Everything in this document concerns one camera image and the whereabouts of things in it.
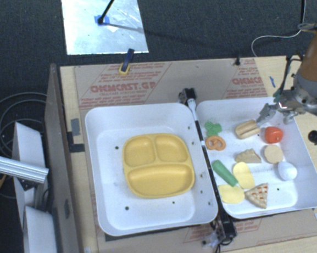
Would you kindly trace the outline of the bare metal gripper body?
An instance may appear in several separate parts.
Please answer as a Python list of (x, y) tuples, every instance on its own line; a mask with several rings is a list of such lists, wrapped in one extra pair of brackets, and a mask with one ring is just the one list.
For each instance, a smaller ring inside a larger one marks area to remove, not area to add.
[(274, 94), (276, 109), (284, 115), (283, 122), (289, 124), (298, 115), (305, 113), (317, 116), (317, 99), (304, 89), (280, 89)]

